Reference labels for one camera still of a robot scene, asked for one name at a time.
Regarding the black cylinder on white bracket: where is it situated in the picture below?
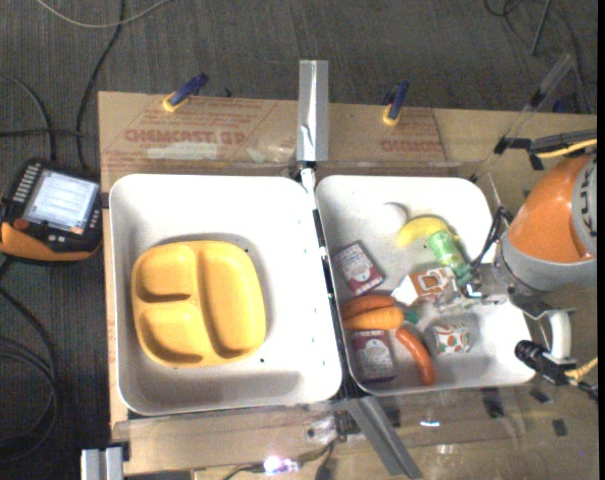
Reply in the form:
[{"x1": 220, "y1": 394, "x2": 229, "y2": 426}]
[{"x1": 514, "y1": 307, "x2": 578, "y2": 387}]

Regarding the purple and white packet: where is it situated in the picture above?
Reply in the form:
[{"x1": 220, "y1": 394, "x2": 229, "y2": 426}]
[{"x1": 350, "y1": 328, "x2": 397, "y2": 384}]

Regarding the white carton orange print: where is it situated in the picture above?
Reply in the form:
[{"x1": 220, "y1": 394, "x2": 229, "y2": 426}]
[{"x1": 425, "y1": 322, "x2": 472, "y2": 357}]

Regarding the yellow banana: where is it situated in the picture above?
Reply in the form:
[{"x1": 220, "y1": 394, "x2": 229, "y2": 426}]
[{"x1": 395, "y1": 216, "x2": 453, "y2": 249}]

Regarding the white ball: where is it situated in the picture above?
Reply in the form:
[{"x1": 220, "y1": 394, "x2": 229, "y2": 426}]
[{"x1": 379, "y1": 201, "x2": 410, "y2": 232}]

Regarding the green plastic bottle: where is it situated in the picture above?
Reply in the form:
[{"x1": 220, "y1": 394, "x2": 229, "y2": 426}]
[{"x1": 426, "y1": 231, "x2": 471, "y2": 278}]

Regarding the purple and white carton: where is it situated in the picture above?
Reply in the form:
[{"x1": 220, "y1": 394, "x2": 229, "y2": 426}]
[{"x1": 331, "y1": 241, "x2": 385, "y2": 297}]

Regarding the orange and white carton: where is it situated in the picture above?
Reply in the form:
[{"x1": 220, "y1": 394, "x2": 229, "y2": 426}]
[{"x1": 391, "y1": 266, "x2": 457, "y2": 310}]

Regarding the brown cardboard board red print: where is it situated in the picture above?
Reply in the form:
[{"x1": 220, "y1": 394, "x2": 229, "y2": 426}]
[{"x1": 97, "y1": 90, "x2": 598, "y2": 475}]

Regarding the orange sausage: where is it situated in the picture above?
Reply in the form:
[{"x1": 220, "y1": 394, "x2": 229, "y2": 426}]
[{"x1": 395, "y1": 326, "x2": 437, "y2": 387}]

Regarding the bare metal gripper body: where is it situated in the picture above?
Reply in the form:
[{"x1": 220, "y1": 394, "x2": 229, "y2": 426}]
[{"x1": 462, "y1": 262, "x2": 512, "y2": 308}]

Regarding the orange carrot green top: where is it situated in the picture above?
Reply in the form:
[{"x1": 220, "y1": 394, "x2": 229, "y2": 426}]
[{"x1": 342, "y1": 306, "x2": 420, "y2": 332}]

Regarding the yellow divided plate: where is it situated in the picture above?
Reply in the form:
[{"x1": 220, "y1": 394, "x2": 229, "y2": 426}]
[{"x1": 130, "y1": 239, "x2": 268, "y2": 368}]

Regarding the white plastic tray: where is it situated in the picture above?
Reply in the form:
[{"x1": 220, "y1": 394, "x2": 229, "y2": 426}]
[
  {"x1": 314, "y1": 174, "x2": 539, "y2": 397},
  {"x1": 108, "y1": 173, "x2": 344, "y2": 417}
]

